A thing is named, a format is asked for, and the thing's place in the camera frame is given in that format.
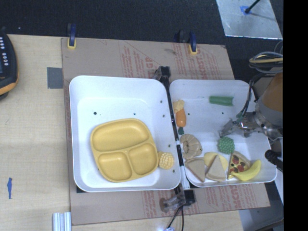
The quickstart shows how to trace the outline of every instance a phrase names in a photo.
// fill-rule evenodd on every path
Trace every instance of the yellow plate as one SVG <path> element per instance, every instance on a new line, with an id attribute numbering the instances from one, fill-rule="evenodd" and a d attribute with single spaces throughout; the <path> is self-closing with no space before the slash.
<path id="1" fill-rule="evenodd" d="M 157 169 L 156 145 L 148 127 L 138 119 L 98 125 L 90 141 L 96 165 L 109 181 L 134 180 Z"/>

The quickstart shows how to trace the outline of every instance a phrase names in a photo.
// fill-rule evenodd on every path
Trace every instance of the light wood surface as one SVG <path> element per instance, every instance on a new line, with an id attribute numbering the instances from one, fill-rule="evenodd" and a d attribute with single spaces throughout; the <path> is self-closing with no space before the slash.
<path id="1" fill-rule="evenodd" d="M 64 93 L 47 85 L 47 68 L 62 67 L 61 38 L 9 37 L 20 78 L 0 101 L 0 230 L 52 231 L 52 214 L 70 211 Z M 9 178 L 13 179 L 11 199 Z M 132 220 L 73 226 L 72 230 L 162 231 L 170 221 Z M 181 216 L 172 226 L 181 229 Z M 239 212 L 229 211 L 184 216 L 184 230 L 243 228 Z"/>

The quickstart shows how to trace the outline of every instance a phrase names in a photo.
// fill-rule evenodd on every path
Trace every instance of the banana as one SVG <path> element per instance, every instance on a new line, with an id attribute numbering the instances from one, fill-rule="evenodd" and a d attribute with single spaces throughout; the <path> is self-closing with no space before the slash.
<path id="1" fill-rule="evenodd" d="M 231 175 L 235 176 L 236 178 L 242 181 L 246 181 L 255 177 L 260 172 L 260 170 L 261 170 L 261 160 L 258 159 L 251 165 L 251 167 L 248 170 L 239 173 L 235 173 L 234 171 L 232 171 Z"/>

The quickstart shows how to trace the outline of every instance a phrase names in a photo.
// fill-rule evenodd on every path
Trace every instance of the toy pizza slice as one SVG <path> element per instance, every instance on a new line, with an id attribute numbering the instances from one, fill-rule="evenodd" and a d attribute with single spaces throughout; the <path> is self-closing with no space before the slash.
<path id="1" fill-rule="evenodd" d="M 229 169 L 228 169 L 228 179 L 233 178 L 231 172 L 234 171 L 236 173 L 246 171 L 250 168 L 251 162 L 238 151 L 234 151 L 231 154 L 229 161 Z"/>
<path id="2" fill-rule="evenodd" d="M 205 181 L 205 165 L 203 158 L 192 158 L 185 162 L 185 166 L 201 181 Z"/>
<path id="3" fill-rule="evenodd" d="M 216 155 L 205 177 L 215 181 L 223 181 L 226 179 L 225 170 L 223 169 L 219 155 Z"/>

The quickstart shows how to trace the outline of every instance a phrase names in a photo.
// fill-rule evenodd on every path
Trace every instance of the cardboard sheet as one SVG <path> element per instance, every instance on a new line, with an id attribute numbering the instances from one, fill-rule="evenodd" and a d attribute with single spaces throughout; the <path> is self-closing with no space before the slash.
<path id="1" fill-rule="evenodd" d="M 73 225 L 173 216 L 164 213 L 162 199 L 174 191 L 80 192 L 74 182 L 70 127 L 69 83 L 79 75 L 151 78 L 159 66 L 169 66 L 170 80 L 234 79 L 228 54 L 221 45 L 197 45 L 190 55 L 188 44 L 77 38 L 74 50 L 61 40 L 64 100 Z M 196 203 L 185 215 L 231 211 L 270 205 L 263 183 L 193 189 Z"/>

